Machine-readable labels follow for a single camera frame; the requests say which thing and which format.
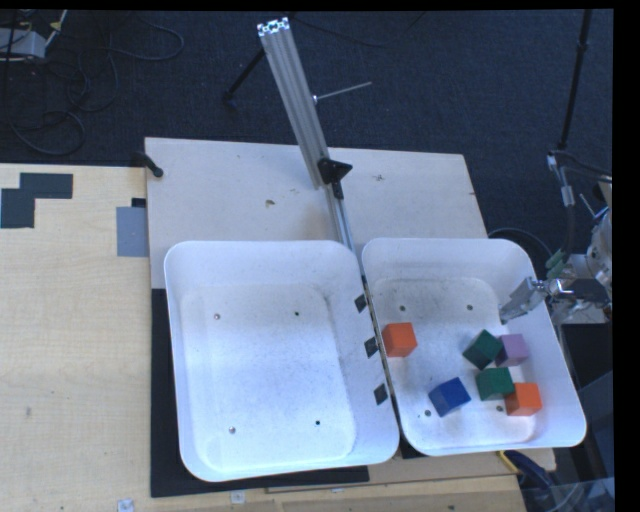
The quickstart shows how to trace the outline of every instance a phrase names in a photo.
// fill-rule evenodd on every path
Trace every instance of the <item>blue cube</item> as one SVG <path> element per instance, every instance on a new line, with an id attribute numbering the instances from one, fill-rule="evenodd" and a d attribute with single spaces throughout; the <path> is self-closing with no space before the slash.
<path id="1" fill-rule="evenodd" d="M 429 393 L 429 398 L 440 417 L 471 401 L 471 396 L 469 396 L 459 377 L 437 386 Z"/>

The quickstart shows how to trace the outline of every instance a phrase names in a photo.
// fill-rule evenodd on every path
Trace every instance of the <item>black mat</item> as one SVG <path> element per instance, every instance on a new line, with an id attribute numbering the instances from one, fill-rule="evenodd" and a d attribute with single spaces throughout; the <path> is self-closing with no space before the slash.
<path id="1" fill-rule="evenodd" d="M 180 458 L 167 294 L 151 291 L 151 496 L 154 498 L 295 485 L 369 481 L 366 466 L 210 483 L 194 477 Z"/>

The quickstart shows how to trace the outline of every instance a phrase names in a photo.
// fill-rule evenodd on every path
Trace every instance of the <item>black bracket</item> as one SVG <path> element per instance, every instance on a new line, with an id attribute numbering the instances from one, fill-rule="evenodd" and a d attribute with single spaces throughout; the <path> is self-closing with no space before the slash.
<path id="1" fill-rule="evenodd" d="M 330 158 L 321 158 L 318 160 L 320 177 L 325 185 L 331 184 L 333 196 L 336 199 L 344 199 L 340 180 L 342 180 L 351 169 L 353 169 L 353 165 L 336 162 Z"/>
<path id="2" fill-rule="evenodd" d="M 149 155 L 142 151 L 133 152 L 131 155 L 131 167 L 148 167 L 156 178 L 160 178 L 164 174 L 164 171 L 149 158 Z"/>

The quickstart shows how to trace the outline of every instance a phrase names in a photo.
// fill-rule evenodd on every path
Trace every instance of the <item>block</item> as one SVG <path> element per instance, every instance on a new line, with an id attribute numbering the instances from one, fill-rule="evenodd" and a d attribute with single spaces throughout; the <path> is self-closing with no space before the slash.
<path id="1" fill-rule="evenodd" d="M 535 382 L 515 382 L 514 392 L 504 397 L 509 416 L 532 416 L 542 409 L 540 390 Z"/>
<path id="2" fill-rule="evenodd" d="M 522 334 L 503 334 L 498 339 L 502 342 L 495 359 L 498 368 L 518 366 L 529 357 L 529 347 Z"/>
<path id="3" fill-rule="evenodd" d="M 429 393 L 429 398 L 440 417 L 446 416 L 471 401 L 471 396 L 459 377 L 436 386 Z"/>
<path id="4" fill-rule="evenodd" d="M 476 385 L 480 400 L 504 398 L 513 393 L 515 387 L 509 368 L 487 368 L 476 375 Z"/>
<path id="5" fill-rule="evenodd" d="M 418 346 L 411 322 L 388 324 L 382 331 L 387 357 L 407 357 Z"/>
<path id="6" fill-rule="evenodd" d="M 471 340 L 462 353 L 478 370 L 484 370 L 502 350 L 502 342 L 486 329 Z"/>

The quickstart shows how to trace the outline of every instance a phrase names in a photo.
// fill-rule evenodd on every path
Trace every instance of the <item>green cube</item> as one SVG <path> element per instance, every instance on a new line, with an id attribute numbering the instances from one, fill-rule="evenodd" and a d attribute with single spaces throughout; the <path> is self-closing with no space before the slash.
<path id="1" fill-rule="evenodd" d="M 486 329 L 483 329 L 462 353 L 476 368 L 484 370 L 502 350 L 502 342 Z"/>
<path id="2" fill-rule="evenodd" d="M 476 385 L 480 400 L 504 398 L 516 390 L 509 368 L 487 368 L 481 371 L 476 375 Z"/>

